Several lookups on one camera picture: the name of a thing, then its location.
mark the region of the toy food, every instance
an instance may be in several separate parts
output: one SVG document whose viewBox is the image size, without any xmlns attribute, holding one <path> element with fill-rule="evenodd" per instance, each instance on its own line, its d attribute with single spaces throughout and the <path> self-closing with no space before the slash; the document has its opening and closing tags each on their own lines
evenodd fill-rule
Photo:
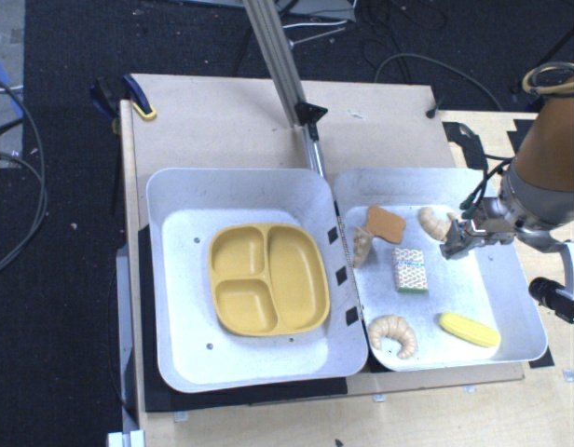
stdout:
<svg viewBox="0 0 574 447">
<path fill-rule="evenodd" d="M 374 236 L 363 227 L 355 227 L 353 236 L 353 267 L 362 266 L 372 248 L 372 239 Z"/>
<path fill-rule="evenodd" d="M 439 318 L 439 324 L 446 332 L 483 347 L 493 347 L 500 343 L 500 334 L 496 330 L 473 319 L 457 313 L 445 312 Z"/>
<path fill-rule="evenodd" d="M 397 356 L 406 359 L 413 356 L 417 350 L 417 339 L 413 329 L 403 317 L 386 315 L 376 318 L 368 327 L 370 344 L 375 349 L 382 348 L 381 338 L 387 337 L 397 340 L 402 347 Z"/>
<path fill-rule="evenodd" d="M 392 262 L 397 291 L 425 293 L 428 291 L 424 254 L 418 249 L 394 249 Z"/>
<path fill-rule="evenodd" d="M 368 223 L 365 229 L 390 243 L 401 243 L 405 225 L 405 219 L 396 213 L 381 209 L 376 205 L 368 208 Z"/>
<path fill-rule="evenodd" d="M 451 226 L 451 221 L 457 218 L 457 215 L 453 212 L 449 212 L 447 215 L 449 220 L 441 220 L 434 216 L 432 207 L 424 207 L 420 209 L 417 217 L 419 224 L 430 237 L 443 241 Z"/>
</svg>

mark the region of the black floor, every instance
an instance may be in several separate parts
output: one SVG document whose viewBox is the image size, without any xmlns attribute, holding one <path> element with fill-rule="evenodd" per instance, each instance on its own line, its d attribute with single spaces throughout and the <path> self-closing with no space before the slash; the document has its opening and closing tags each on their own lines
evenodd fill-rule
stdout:
<svg viewBox="0 0 574 447">
<path fill-rule="evenodd" d="M 531 100 L 514 87 L 527 71 L 546 56 L 574 61 L 574 36 L 549 55 L 574 29 L 574 0 L 361 0 L 357 15 L 333 39 L 295 47 L 302 79 L 372 82 L 383 60 L 414 53 L 470 76 L 502 109 L 523 111 Z M 248 27 L 243 10 L 225 7 L 26 0 L 24 101 L 43 139 L 49 205 L 40 232 L 0 274 L 0 446 L 104 445 L 121 429 L 109 353 L 123 194 L 112 214 L 118 139 L 92 107 L 90 85 L 104 76 L 121 91 L 126 73 L 267 77 Z M 435 63 L 398 59 L 378 79 L 432 85 L 444 109 L 498 110 Z M 37 167 L 25 132 L 23 156 Z M 0 172 L 0 256 L 24 237 L 36 198 L 32 175 Z"/>
</svg>

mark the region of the yellow plate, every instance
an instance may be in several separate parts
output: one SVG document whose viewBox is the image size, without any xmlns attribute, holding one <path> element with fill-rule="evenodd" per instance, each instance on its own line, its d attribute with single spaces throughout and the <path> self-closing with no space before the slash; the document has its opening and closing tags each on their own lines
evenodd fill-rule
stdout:
<svg viewBox="0 0 574 447">
<path fill-rule="evenodd" d="M 296 225 L 249 223 L 220 231 L 209 248 L 209 274 L 217 317 L 236 334 L 306 332 L 330 310 L 320 251 Z"/>
</svg>

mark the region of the white tray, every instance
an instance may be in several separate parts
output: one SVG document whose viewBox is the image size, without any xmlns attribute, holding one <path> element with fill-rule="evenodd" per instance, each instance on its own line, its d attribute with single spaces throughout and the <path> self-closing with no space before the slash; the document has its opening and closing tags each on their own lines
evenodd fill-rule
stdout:
<svg viewBox="0 0 574 447">
<path fill-rule="evenodd" d="M 158 367 L 181 392 L 344 377 L 365 364 L 368 346 L 357 292 L 336 272 L 347 266 L 328 183 L 308 169 L 164 169 L 146 188 L 157 323 Z M 321 252 L 331 312 L 293 335 L 247 337 L 214 310 L 208 249 L 235 224 L 286 223 L 307 230 Z"/>
<path fill-rule="evenodd" d="M 377 317 L 405 317 L 416 332 L 418 350 L 399 359 L 401 345 L 384 338 L 382 349 L 372 347 L 376 359 L 394 371 L 468 366 L 537 359 L 548 342 L 535 301 L 516 250 L 511 245 L 474 249 L 460 260 L 446 260 L 440 243 L 419 225 L 422 207 L 434 207 L 442 218 L 458 213 L 458 204 L 481 181 L 482 172 L 471 169 L 354 169 L 335 179 L 335 197 L 344 232 L 353 251 L 355 226 L 366 224 L 370 206 L 377 205 L 406 220 L 401 244 L 373 240 L 365 263 L 354 269 L 366 327 Z M 494 196 L 488 186 L 487 195 Z M 392 249 L 423 251 L 429 290 L 402 293 L 395 290 Z M 498 329 L 502 341 L 496 348 L 472 345 L 444 332 L 438 316 L 458 312 Z"/>
</svg>

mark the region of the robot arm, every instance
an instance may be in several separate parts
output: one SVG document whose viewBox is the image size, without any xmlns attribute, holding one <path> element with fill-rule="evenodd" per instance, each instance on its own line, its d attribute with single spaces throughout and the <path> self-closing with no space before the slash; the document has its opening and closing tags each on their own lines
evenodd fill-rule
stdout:
<svg viewBox="0 0 574 447">
<path fill-rule="evenodd" d="M 524 88 L 537 70 L 527 74 Z M 550 233 L 574 220 L 574 76 L 547 89 L 541 94 L 550 98 L 517 155 L 494 169 L 508 166 L 498 196 L 473 201 L 472 194 L 462 203 L 465 220 L 452 222 L 441 252 L 447 260 L 455 260 L 476 247 L 508 244 L 517 237 L 543 253 L 560 253 L 565 286 L 536 278 L 529 292 L 560 318 L 574 323 L 574 243 L 556 240 Z"/>
</svg>

